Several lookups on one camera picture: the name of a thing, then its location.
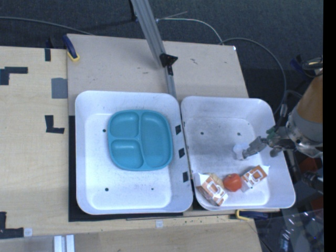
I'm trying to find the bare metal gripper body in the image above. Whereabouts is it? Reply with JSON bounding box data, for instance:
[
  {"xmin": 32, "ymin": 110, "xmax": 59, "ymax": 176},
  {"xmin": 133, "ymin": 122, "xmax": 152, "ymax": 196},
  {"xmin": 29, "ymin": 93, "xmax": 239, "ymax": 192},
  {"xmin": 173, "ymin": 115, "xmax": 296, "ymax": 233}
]
[{"xmin": 274, "ymin": 126, "xmax": 323, "ymax": 159}]

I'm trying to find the small white rounded object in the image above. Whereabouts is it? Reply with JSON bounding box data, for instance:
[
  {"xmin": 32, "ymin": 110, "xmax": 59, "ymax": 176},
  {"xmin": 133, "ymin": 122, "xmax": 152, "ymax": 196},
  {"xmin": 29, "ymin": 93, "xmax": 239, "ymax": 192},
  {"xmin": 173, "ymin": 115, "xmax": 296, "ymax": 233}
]
[{"xmin": 233, "ymin": 143, "xmax": 249, "ymax": 161}]

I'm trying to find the orange and white carton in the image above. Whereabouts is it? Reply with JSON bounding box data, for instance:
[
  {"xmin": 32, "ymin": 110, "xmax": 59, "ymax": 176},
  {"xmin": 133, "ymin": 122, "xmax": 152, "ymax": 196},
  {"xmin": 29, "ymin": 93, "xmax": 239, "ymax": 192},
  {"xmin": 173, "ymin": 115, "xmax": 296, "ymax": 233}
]
[
  {"xmin": 240, "ymin": 164, "xmax": 270, "ymax": 193},
  {"xmin": 195, "ymin": 172, "xmax": 229, "ymax": 207}
]

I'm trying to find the red tomato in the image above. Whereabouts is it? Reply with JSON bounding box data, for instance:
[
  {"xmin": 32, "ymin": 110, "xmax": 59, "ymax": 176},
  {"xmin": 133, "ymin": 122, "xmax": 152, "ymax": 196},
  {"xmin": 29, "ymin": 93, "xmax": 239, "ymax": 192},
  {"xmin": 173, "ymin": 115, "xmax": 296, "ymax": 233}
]
[{"xmin": 223, "ymin": 173, "xmax": 243, "ymax": 193}]

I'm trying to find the white plastic tray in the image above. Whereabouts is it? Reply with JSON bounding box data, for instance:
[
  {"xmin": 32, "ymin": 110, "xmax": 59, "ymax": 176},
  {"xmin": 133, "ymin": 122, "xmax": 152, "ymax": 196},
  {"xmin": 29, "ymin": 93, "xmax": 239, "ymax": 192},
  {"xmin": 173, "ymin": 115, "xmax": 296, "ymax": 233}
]
[
  {"xmin": 180, "ymin": 96, "xmax": 297, "ymax": 212},
  {"xmin": 75, "ymin": 90, "xmax": 194, "ymax": 215}
]

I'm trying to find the beige bread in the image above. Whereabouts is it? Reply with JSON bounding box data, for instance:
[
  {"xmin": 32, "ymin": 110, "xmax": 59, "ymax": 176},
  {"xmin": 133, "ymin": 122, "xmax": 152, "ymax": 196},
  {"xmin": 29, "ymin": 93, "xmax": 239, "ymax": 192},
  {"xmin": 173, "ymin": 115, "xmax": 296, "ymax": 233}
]
[{"xmin": 209, "ymin": 172, "xmax": 224, "ymax": 189}]

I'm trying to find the blue divided plate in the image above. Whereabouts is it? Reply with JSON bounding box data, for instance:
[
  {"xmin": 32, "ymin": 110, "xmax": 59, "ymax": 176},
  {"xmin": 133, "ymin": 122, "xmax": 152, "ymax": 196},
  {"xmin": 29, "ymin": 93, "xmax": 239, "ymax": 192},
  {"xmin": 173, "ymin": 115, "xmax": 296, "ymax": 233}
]
[{"xmin": 107, "ymin": 109, "xmax": 174, "ymax": 172}]

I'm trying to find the pale wooden board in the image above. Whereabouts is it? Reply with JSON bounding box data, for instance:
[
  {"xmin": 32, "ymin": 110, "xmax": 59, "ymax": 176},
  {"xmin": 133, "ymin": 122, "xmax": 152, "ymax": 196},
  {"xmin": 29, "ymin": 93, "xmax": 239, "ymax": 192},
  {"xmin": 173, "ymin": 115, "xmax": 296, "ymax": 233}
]
[{"xmin": 67, "ymin": 33, "xmax": 281, "ymax": 217}]

